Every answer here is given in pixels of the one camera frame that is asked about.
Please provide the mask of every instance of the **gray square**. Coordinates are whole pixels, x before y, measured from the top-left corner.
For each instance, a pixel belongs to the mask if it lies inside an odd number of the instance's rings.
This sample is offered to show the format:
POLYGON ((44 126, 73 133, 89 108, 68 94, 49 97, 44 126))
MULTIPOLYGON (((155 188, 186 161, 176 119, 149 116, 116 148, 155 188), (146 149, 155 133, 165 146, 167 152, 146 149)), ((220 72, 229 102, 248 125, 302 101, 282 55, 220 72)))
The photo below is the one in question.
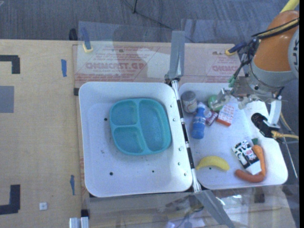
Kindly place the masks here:
POLYGON ((0 113, 14 112, 14 86, 0 86, 0 113))

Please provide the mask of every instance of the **red sausage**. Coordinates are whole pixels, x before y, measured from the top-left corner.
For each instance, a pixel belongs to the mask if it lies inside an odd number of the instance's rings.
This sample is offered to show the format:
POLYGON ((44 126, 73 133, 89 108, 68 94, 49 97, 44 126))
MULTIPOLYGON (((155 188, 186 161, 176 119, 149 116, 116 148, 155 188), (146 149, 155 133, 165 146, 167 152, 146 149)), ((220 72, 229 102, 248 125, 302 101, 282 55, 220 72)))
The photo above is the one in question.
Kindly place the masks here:
POLYGON ((261 182, 262 180, 264 180, 264 176, 261 172, 257 175, 251 175, 242 170, 236 170, 235 175, 237 177, 239 177, 240 179, 243 179, 243 180, 249 181, 249 182, 261 182))

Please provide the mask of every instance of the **blue bottle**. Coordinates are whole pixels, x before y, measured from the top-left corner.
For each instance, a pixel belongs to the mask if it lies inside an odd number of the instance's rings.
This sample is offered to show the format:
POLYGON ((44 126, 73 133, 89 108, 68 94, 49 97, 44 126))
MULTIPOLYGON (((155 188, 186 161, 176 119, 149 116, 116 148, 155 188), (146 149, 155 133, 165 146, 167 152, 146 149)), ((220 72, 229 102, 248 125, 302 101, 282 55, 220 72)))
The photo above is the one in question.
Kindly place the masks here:
POLYGON ((193 118, 191 136, 194 139, 202 139, 204 137, 206 117, 204 115, 205 105, 198 103, 197 113, 193 118))

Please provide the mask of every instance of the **white tray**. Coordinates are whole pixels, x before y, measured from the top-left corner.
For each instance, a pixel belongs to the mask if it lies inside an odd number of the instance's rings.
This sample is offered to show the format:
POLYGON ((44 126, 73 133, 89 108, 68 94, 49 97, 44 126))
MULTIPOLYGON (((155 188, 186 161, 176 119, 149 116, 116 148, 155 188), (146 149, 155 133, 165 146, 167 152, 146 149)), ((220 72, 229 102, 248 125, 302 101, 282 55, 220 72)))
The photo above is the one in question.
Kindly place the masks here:
MULTIPOLYGON (((221 88, 228 87, 227 84, 215 83, 186 83, 180 87, 180 95, 192 90, 195 92, 199 101, 206 102, 211 95, 217 95, 221 88)), ((190 147, 194 164, 197 166, 199 161, 209 155, 217 155, 224 158, 230 165, 230 170, 225 172, 217 168, 201 168, 196 171, 198 181, 205 188, 232 189, 264 185, 280 185, 286 182, 288 171, 282 156, 279 144, 270 138, 265 138, 251 122, 251 116, 259 112, 268 117, 265 103, 252 102, 244 110, 238 109, 238 102, 231 98, 229 104, 235 107, 235 114, 232 125, 227 127, 214 122, 211 126, 205 127, 205 136, 202 140, 190 137, 190 147), (243 169, 231 148, 243 139, 251 140, 258 138, 259 144, 264 149, 266 162, 266 177, 260 183, 250 183, 240 180, 234 175, 236 169, 243 169)), ((184 114, 187 131, 190 133, 192 114, 184 114)))
POLYGON ((88 82, 79 90, 85 185, 96 197, 181 192, 192 174, 173 89, 164 83, 88 82), (166 110, 172 142, 144 156, 120 152, 111 135, 111 106, 127 98, 152 98, 166 110))

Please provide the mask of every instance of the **gray floor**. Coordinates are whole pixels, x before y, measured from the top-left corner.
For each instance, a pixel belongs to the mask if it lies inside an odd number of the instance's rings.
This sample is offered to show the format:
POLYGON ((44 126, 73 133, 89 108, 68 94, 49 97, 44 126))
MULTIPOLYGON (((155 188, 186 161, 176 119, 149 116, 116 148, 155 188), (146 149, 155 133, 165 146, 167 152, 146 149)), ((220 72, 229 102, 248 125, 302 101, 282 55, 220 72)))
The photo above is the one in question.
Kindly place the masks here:
MULTIPOLYGON (((0 0, 0 39, 69 40, 70 29, 78 31, 80 24, 93 22, 106 29, 106 32, 94 33, 97 39, 113 38, 107 34, 109 28, 123 25, 115 39, 170 41, 164 35, 172 29, 182 29, 186 32, 186 42, 237 44, 248 42, 251 35, 266 30, 289 0, 138 0, 136 12, 132 13, 133 1, 0 0)), ((299 82, 295 80, 282 93, 286 100, 282 113, 297 135, 298 88, 299 82)), ((282 144, 290 170, 286 184, 292 186, 299 183, 298 149, 298 143, 289 144, 289 150, 282 144)), ((291 203, 299 203, 298 189, 287 187, 286 190, 291 203)), ((291 209, 299 223, 299 208, 291 209)))

